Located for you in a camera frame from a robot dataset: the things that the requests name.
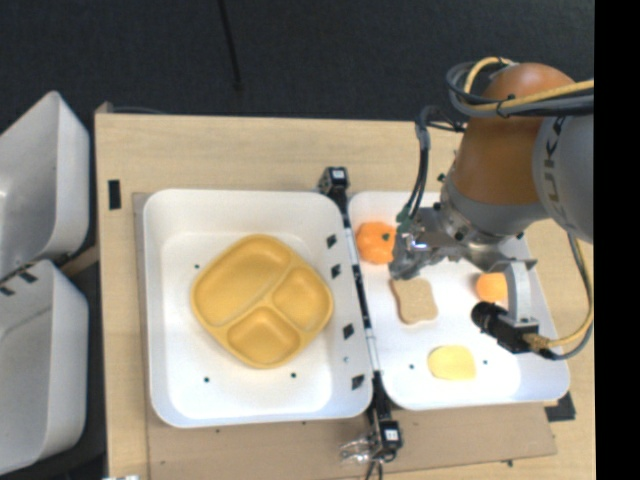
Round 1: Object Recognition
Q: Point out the beige toy bread slice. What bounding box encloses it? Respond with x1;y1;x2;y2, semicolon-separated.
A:
388;276;440;326

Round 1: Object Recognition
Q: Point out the white plastic tray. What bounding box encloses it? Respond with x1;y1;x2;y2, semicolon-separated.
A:
142;188;375;429
347;190;572;413

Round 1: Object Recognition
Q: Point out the yellow divided plate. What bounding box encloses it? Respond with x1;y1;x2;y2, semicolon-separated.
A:
189;233;336;370

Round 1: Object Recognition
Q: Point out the thin black and white rod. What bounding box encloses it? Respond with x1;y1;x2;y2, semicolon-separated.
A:
329;187;397;422

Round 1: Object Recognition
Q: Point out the orange round toy fruit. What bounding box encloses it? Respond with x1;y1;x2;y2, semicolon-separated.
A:
474;272;510;304

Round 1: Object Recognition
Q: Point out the pale yellow toy potato slice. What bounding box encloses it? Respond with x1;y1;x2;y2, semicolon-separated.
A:
426;344;478;382

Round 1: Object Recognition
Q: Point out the black cylinder on white bracket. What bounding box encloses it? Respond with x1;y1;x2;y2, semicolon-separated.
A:
470;260;541;355

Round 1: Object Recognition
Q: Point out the orange toy pumpkin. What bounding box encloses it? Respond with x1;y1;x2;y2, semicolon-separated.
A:
355;221;399;265

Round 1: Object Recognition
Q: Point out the black block with thin wires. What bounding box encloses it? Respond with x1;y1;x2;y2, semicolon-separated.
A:
375;419;404;453
318;166;350;193

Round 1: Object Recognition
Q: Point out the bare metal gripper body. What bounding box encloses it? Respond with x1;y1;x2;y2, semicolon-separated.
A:
397;206;527;272

